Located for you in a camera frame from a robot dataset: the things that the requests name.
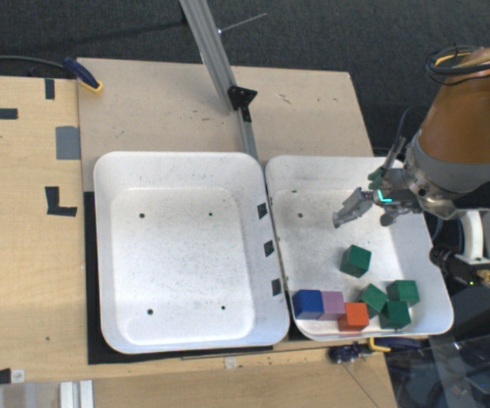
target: gray tape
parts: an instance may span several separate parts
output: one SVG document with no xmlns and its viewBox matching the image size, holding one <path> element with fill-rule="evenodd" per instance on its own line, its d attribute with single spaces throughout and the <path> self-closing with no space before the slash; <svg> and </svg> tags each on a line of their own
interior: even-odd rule
<svg viewBox="0 0 490 408">
<path fill-rule="evenodd" d="M 78 127 L 64 126 L 56 128 L 56 159 L 80 160 L 81 140 Z"/>
</svg>

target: cube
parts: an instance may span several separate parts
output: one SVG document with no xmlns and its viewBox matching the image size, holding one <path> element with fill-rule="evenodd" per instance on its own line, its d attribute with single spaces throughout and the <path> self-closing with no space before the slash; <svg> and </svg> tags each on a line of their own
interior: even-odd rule
<svg viewBox="0 0 490 408">
<path fill-rule="evenodd" d="M 403 301 L 387 301 L 381 313 L 379 313 L 379 325 L 383 329 L 402 329 L 412 323 L 407 309 L 407 303 Z"/>
<path fill-rule="evenodd" d="M 374 284 L 368 284 L 367 287 L 362 290 L 358 300 L 367 305 L 367 315 L 372 319 L 381 313 L 385 303 L 389 300 L 389 296 Z"/>
<path fill-rule="evenodd" d="M 293 295 L 294 316 L 296 319 L 316 320 L 324 313 L 320 290 L 298 290 Z"/>
<path fill-rule="evenodd" d="M 345 314 L 345 301 L 342 292 L 321 292 L 324 312 L 317 320 L 337 320 Z"/>
<path fill-rule="evenodd" d="M 389 299 L 392 301 L 403 301 L 412 307 L 419 301 L 419 292 L 414 280 L 396 280 L 387 286 Z"/>
<path fill-rule="evenodd" d="M 370 324 L 365 303 L 345 303 L 345 314 L 338 319 L 341 332 L 360 332 Z"/>
<path fill-rule="evenodd" d="M 367 249 L 351 245 L 344 252 L 339 270 L 347 275 L 360 278 L 368 272 L 371 257 L 372 253 Z"/>
</svg>

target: wooden table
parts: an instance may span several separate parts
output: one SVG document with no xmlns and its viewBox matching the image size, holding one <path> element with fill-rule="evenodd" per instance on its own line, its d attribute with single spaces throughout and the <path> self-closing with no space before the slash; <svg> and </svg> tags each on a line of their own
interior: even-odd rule
<svg viewBox="0 0 490 408">
<path fill-rule="evenodd" d="M 103 399 L 100 391 L 109 400 L 118 400 L 130 385 L 143 392 L 174 385 L 178 392 L 180 381 L 191 391 L 184 397 L 193 398 L 195 385 L 222 379 L 244 405 L 252 399 L 244 395 L 245 384 L 234 386 L 237 382 L 261 392 L 254 396 L 260 404 L 271 396 L 291 400 L 293 393 L 285 386 L 316 376 L 330 398 L 348 394 L 356 400 L 360 389 L 367 395 L 365 405 L 354 406 L 373 406 L 372 394 L 381 394 L 377 406 L 395 406 L 383 355 L 349 365 L 351 374 L 329 363 L 327 346 L 349 341 L 285 340 L 271 352 L 238 355 L 231 371 L 224 356 L 88 364 L 83 192 L 91 186 L 88 171 L 94 160 L 114 149 L 223 151 L 241 146 L 237 122 L 219 114 L 202 65 L 81 61 L 105 84 L 98 96 L 74 80 L 56 79 L 55 97 L 47 99 L 43 79 L 0 76 L 0 108 L 19 113 L 17 120 L 0 120 L 0 369 L 23 370 L 32 383 L 94 379 L 96 399 Z M 259 91 L 250 109 L 261 163 L 280 154 L 372 155 L 349 74 L 245 67 L 234 73 L 241 86 Z M 179 89 L 176 80 L 181 80 Z M 56 128 L 79 123 L 82 160 L 58 160 Z M 165 128 L 165 136 L 145 137 L 149 126 Z M 60 205 L 77 207 L 75 217 L 47 214 L 47 186 L 60 188 Z M 351 385 L 355 373 L 370 374 L 368 388 Z M 278 390 L 264 393 L 271 382 Z M 307 391 L 316 388 L 308 385 Z M 207 390 L 197 391 L 205 395 Z M 166 399 L 174 402 L 174 397 Z M 216 401 L 209 406 L 224 405 L 224 398 Z"/>
</svg>

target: purple block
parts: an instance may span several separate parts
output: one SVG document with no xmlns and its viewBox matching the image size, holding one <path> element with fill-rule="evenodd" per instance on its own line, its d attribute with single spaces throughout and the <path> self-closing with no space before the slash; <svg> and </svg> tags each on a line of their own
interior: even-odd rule
<svg viewBox="0 0 490 408">
<path fill-rule="evenodd" d="M 321 292 L 324 313 L 317 320 L 337 320 L 345 314 L 344 294 L 342 292 Z"/>
</svg>

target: green block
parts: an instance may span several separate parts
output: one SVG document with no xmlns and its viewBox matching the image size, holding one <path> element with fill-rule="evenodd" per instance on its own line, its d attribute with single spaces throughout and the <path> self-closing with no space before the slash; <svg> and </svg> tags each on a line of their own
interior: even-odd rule
<svg viewBox="0 0 490 408">
<path fill-rule="evenodd" d="M 347 275 L 360 278 L 368 272 L 371 256 L 372 253 L 367 249 L 351 245 L 344 252 L 339 270 Z"/>
<path fill-rule="evenodd" d="M 406 302 L 408 306 L 413 306 L 419 301 L 417 284 L 414 280 L 396 280 L 387 287 L 389 299 L 393 301 Z"/>
<path fill-rule="evenodd" d="M 381 328 L 402 329 L 412 323 L 407 304 L 402 301 L 388 301 L 379 313 Z"/>
<path fill-rule="evenodd" d="M 368 284 L 367 287 L 362 290 L 358 300 L 367 305 L 367 315 L 372 319 L 381 312 L 385 303 L 389 300 L 389 297 L 385 292 L 379 290 L 373 284 Z"/>
</svg>

